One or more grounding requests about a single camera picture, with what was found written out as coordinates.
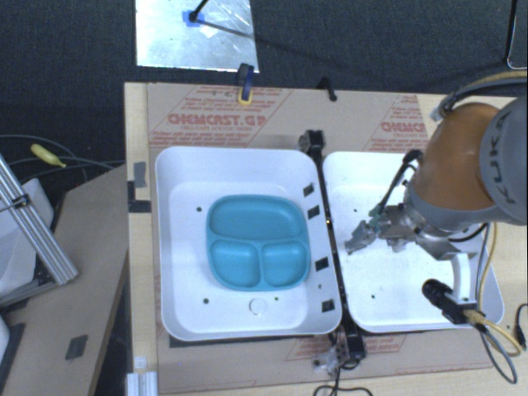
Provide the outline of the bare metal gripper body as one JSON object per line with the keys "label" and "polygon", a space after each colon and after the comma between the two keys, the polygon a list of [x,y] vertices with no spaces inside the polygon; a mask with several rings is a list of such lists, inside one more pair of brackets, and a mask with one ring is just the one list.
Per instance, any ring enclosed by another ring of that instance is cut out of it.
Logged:
{"label": "bare metal gripper body", "polygon": [[429,224],[409,205],[390,205],[379,218],[377,237],[385,240],[394,252],[401,252],[414,243],[438,261],[462,253],[449,240],[450,233]]}

